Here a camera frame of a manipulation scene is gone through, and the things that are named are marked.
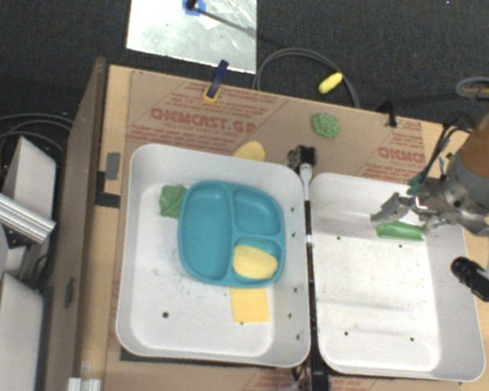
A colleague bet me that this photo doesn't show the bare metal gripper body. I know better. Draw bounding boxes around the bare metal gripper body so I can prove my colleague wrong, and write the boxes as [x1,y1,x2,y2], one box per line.
[408,174,489,234]

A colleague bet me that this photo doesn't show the green long toy vegetable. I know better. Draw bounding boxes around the green long toy vegetable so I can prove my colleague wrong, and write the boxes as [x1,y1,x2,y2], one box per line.
[374,217,427,245]

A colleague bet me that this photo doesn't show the white plastic tray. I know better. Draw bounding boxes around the white plastic tray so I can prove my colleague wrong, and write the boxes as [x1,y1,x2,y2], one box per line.
[283,168,489,391]
[103,140,338,380]

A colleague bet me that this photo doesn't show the thin black and white rod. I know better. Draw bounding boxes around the thin black and white rod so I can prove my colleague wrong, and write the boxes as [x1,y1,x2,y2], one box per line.
[270,161,354,383]

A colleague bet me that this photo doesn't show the green spotted round toy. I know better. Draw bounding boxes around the green spotted round toy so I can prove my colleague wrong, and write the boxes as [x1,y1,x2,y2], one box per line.
[308,110,344,142]

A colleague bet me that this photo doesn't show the yellow oblong toy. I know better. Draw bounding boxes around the yellow oblong toy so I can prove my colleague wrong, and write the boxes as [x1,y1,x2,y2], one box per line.
[316,69,345,98]

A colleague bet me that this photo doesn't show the yellow oval toy potato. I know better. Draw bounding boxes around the yellow oval toy potato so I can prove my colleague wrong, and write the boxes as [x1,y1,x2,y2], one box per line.
[230,243,281,284]

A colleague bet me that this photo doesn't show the pale yellow rounded toy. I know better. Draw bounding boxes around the pale yellow rounded toy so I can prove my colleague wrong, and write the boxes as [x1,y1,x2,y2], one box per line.
[232,137,268,163]

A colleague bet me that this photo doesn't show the yellow flat cheese slice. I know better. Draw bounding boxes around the yellow flat cheese slice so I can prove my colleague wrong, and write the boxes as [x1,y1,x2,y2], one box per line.
[225,283,276,329]

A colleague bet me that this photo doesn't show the blue divided plate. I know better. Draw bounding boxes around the blue divided plate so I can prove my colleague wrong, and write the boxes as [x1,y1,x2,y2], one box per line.
[170,174,296,295]

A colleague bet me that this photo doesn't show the brown cardboard board red print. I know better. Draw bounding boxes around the brown cardboard board red print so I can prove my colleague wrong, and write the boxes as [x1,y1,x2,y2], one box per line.
[87,69,489,391]

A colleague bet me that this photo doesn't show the green lettuce leaf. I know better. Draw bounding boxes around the green lettuce leaf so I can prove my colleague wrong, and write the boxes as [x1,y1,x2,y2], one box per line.
[156,181,190,220]

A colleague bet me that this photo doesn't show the black cylinder on white bracket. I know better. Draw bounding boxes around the black cylinder on white bracket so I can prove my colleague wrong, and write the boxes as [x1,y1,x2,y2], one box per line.
[446,222,489,303]

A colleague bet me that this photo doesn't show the black block with thin wires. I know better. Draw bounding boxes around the black block with thin wires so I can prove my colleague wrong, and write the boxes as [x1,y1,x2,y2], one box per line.
[285,142,321,173]
[272,363,334,391]

